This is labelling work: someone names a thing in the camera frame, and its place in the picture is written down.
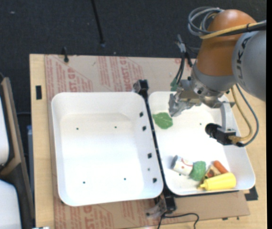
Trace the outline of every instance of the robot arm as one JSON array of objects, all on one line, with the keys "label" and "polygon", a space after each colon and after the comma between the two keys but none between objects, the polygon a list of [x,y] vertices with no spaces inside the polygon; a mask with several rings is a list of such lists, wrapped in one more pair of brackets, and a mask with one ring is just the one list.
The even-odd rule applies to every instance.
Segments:
[{"label": "robot arm", "polygon": [[[202,22],[201,28],[194,31],[192,19],[205,13],[203,21],[212,19],[208,29]],[[203,7],[190,14],[189,30],[203,41],[191,77],[180,80],[176,94],[170,95],[169,113],[178,116],[202,103],[221,108],[223,126],[211,125],[206,131],[211,136],[220,131],[223,141],[230,142],[227,137],[233,133],[226,128],[230,111],[225,110],[234,103],[224,106],[219,98],[238,83],[249,94],[266,101],[266,21],[256,23],[239,10]]]}]

